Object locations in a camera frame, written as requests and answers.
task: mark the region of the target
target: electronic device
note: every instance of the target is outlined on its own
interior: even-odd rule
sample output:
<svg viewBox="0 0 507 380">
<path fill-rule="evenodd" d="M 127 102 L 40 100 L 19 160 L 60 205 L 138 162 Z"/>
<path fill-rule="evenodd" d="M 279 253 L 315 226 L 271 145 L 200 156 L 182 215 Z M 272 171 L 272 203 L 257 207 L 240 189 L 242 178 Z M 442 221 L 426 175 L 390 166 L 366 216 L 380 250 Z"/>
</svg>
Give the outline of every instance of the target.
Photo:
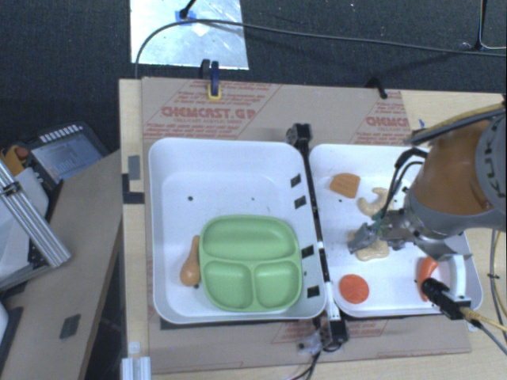
<svg viewBox="0 0 507 380">
<path fill-rule="evenodd" d="M 60 124 L 39 131 L 34 139 L 20 143 L 28 150 L 25 167 L 32 167 L 46 191 L 61 180 L 103 158 L 108 151 L 84 122 Z"/>
</svg>

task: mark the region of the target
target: green plate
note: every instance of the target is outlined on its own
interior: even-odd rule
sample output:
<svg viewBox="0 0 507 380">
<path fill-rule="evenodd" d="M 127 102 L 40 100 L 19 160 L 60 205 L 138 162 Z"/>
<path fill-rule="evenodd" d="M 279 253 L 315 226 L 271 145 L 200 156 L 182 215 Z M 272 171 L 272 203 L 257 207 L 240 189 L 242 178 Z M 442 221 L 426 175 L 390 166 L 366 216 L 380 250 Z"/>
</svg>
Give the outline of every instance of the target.
<svg viewBox="0 0 507 380">
<path fill-rule="evenodd" d="M 284 310 L 301 293 L 297 238 L 277 218 L 214 218 L 200 234 L 199 262 L 204 291 L 223 310 Z"/>
</svg>

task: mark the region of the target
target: toy food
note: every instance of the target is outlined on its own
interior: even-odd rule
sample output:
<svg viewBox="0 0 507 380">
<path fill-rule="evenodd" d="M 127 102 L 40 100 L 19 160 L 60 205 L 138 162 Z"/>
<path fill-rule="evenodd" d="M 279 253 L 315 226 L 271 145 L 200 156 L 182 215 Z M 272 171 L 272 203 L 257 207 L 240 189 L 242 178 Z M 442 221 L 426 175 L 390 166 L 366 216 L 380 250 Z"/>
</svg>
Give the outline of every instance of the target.
<svg viewBox="0 0 507 380">
<path fill-rule="evenodd" d="M 196 286 L 200 281 L 199 235 L 192 239 L 190 253 L 180 270 L 180 280 L 185 286 Z"/>
<path fill-rule="evenodd" d="M 360 177 L 351 173 L 337 174 L 330 184 L 330 189 L 350 199 L 355 199 Z"/>
<path fill-rule="evenodd" d="M 385 188 L 375 187 L 372 189 L 372 192 L 378 196 L 372 203 L 369 203 L 364 197 L 360 197 L 357 200 L 357 207 L 359 208 L 359 211 L 368 217 L 371 217 L 379 212 L 387 201 L 387 190 Z"/>
<path fill-rule="evenodd" d="M 419 268 L 419 274 L 417 275 L 417 286 L 419 287 L 419 293 L 421 294 L 422 301 L 428 301 L 428 297 L 422 292 L 422 284 L 426 279 L 429 279 L 435 269 L 438 268 L 438 262 L 427 256 L 421 263 Z"/>
<path fill-rule="evenodd" d="M 349 232 L 349 241 L 354 239 L 356 232 L 357 230 L 352 230 Z M 366 248 L 362 248 L 356 251 L 356 257 L 361 262 L 367 262 L 371 259 L 382 259 L 387 256 L 389 256 L 389 245 L 387 242 L 381 241 L 380 239 L 377 239 Z"/>
<path fill-rule="evenodd" d="M 361 304 L 370 295 L 368 283 L 360 275 L 344 275 L 338 288 L 342 297 L 352 304 Z"/>
</svg>

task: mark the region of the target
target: dark floor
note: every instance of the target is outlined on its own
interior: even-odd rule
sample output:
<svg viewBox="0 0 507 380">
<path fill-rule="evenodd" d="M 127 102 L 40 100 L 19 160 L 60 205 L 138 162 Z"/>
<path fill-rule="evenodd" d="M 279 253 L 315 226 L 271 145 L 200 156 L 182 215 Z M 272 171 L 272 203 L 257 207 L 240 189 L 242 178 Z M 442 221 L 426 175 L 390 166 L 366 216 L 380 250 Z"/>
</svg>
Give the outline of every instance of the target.
<svg viewBox="0 0 507 380">
<path fill-rule="evenodd" d="M 244 22 L 451 50 L 474 45 L 480 0 L 240 0 Z M 488 0 L 484 40 L 505 45 L 507 0 Z M 0 0 L 0 147 L 21 134 L 86 121 L 119 147 L 120 78 L 133 77 L 129 0 Z M 503 57 L 457 55 L 246 30 L 248 71 L 229 80 L 505 93 Z M 141 66 L 141 75 L 195 78 L 197 69 Z M 117 378 L 122 325 L 113 276 L 88 379 Z"/>
</svg>

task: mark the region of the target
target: cardboard sheet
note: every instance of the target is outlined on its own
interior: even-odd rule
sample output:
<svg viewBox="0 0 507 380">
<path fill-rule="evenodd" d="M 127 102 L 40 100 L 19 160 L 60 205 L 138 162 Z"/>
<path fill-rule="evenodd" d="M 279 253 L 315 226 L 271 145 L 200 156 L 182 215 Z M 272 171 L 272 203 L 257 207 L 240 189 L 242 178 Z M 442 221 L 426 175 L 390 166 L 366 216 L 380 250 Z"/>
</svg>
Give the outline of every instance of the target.
<svg viewBox="0 0 507 380">
<path fill-rule="evenodd" d="M 283 142 L 295 123 L 309 123 L 320 143 L 400 145 L 410 133 L 399 91 L 383 100 L 375 89 L 221 82 L 210 101 L 203 80 L 145 78 L 142 82 L 144 159 L 158 139 L 177 136 Z M 145 193 L 149 193 L 147 161 Z M 171 325 L 152 297 L 150 199 L 146 195 L 147 290 L 154 374 L 307 363 L 297 344 L 311 320 L 227 325 Z M 442 355 L 471 350 L 463 322 L 443 316 L 349 322 L 350 341 L 322 361 Z"/>
</svg>

